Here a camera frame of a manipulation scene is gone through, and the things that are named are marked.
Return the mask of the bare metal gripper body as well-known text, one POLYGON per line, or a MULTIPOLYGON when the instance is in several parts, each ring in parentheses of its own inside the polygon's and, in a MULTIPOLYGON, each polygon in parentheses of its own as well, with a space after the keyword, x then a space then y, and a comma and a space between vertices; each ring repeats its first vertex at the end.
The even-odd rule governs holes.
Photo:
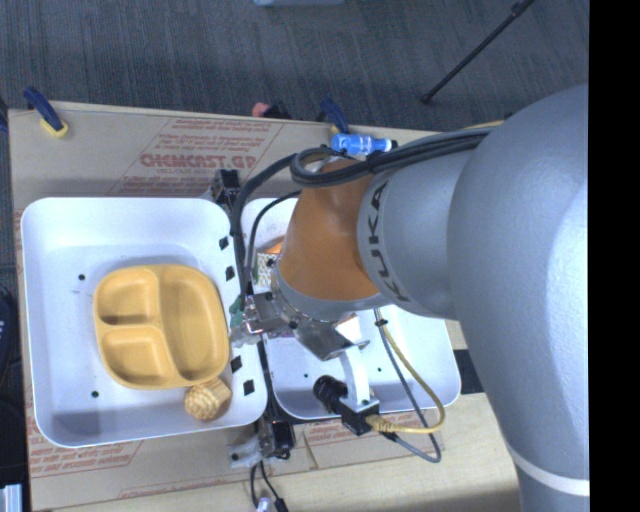
POLYGON ((335 321, 302 313, 275 291, 249 296, 243 318, 250 335, 270 338, 292 335, 320 361, 334 359, 351 347, 363 350, 370 343, 367 339, 349 340, 338 331, 335 321))

